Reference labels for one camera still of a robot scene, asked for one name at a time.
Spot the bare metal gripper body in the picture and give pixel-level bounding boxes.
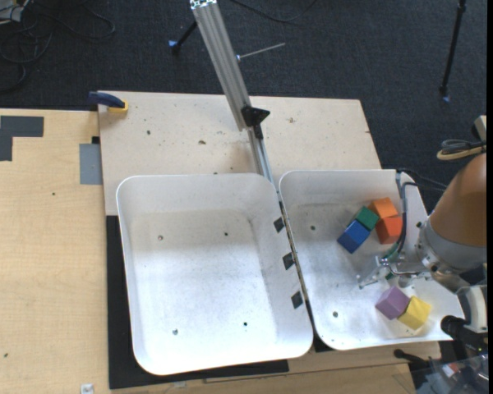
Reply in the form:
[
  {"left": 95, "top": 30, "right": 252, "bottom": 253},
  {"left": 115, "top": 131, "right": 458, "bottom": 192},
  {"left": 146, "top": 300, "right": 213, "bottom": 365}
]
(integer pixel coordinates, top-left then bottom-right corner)
[{"left": 376, "top": 238, "right": 470, "bottom": 293}]

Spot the purple cube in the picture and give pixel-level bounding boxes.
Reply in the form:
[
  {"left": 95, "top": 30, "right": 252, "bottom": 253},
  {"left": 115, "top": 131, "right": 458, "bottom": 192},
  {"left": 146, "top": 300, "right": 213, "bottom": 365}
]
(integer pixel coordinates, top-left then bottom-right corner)
[{"left": 375, "top": 285, "right": 411, "bottom": 321}]

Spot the white plastic tray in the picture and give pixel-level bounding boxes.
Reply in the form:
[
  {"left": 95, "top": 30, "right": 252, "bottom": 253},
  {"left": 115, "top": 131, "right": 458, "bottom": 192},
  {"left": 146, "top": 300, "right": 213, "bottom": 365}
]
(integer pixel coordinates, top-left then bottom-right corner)
[
  {"left": 278, "top": 168, "right": 465, "bottom": 351},
  {"left": 115, "top": 172, "right": 315, "bottom": 376}
]

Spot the blue cube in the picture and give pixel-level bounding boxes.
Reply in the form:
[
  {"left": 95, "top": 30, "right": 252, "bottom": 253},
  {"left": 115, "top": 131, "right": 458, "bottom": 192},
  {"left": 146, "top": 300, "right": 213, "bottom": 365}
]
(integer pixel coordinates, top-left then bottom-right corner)
[{"left": 336, "top": 219, "right": 372, "bottom": 254}]

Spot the red cube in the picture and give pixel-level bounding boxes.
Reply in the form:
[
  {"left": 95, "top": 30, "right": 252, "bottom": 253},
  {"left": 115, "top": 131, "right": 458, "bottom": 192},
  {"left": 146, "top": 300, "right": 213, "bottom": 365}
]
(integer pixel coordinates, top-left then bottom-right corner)
[{"left": 375, "top": 215, "right": 404, "bottom": 245}]

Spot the yellow cube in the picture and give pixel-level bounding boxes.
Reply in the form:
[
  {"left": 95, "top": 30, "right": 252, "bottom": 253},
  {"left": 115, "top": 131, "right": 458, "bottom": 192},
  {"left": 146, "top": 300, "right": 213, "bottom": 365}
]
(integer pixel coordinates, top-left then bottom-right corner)
[{"left": 397, "top": 295, "right": 432, "bottom": 331}]

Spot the green cube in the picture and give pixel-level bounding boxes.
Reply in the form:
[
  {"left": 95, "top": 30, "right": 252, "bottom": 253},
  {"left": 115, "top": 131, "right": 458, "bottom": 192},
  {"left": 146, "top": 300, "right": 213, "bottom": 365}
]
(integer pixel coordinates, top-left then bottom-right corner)
[{"left": 355, "top": 206, "right": 380, "bottom": 231}]

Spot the orange cube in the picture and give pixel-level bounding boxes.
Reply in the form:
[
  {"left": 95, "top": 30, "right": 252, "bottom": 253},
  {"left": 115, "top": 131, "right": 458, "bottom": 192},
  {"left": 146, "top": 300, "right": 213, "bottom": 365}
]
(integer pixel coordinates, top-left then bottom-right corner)
[{"left": 369, "top": 197, "right": 399, "bottom": 221}]

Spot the pale wood board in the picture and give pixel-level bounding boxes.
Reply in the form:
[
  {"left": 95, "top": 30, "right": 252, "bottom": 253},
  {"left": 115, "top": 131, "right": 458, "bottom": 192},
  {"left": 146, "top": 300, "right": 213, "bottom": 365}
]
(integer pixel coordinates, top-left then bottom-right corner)
[{"left": 97, "top": 91, "right": 441, "bottom": 384}]

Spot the black cylinder on white bracket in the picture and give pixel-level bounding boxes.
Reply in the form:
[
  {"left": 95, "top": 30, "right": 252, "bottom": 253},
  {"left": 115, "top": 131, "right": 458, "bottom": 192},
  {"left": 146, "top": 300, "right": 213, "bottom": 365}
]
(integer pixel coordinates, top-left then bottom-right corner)
[{"left": 440, "top": 284, "right": 488, "bottom": 346}]

